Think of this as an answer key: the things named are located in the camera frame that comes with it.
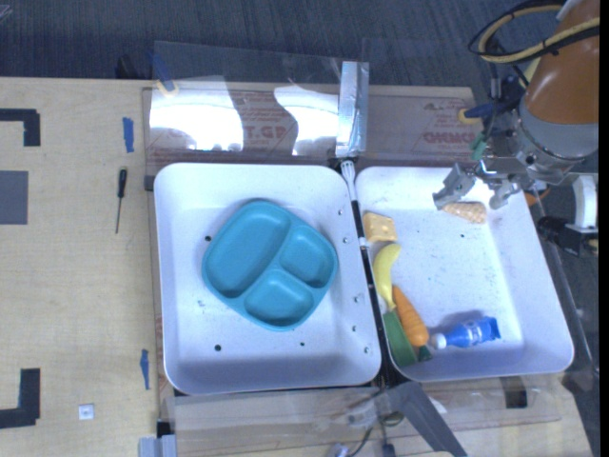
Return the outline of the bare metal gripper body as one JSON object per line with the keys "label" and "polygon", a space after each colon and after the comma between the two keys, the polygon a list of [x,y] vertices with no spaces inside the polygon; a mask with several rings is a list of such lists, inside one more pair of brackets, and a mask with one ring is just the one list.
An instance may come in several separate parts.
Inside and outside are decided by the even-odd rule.
{"label": "bare metal gripper body", "polygon": [[586,158],[557,155],[524,131],[482,132],[475,139],[475,174],[490,188],[529,188],[535,181],[559,185]]}

